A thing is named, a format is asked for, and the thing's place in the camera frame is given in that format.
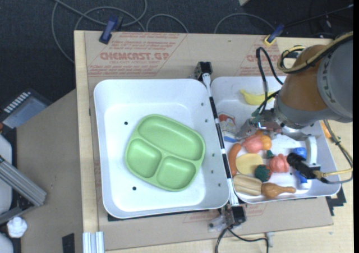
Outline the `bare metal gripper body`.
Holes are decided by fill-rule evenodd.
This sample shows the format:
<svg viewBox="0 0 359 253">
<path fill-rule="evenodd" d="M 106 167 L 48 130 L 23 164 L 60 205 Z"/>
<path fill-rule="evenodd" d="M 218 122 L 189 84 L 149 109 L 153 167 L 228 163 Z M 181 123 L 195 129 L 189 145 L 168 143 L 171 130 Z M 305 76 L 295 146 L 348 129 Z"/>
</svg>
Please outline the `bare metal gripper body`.
<svg viewBox="0 0 359 253">
<path fill-rule="evenodd" d="M 297 141 L 309 136 L 303 132 L 304 126 L 286 119 L 285 115 L 276 109 L 264 110 L 251 120 L 251 124 L 257 130 L 270 133 L 272 136 L 285 135 Z"/>
</svg>

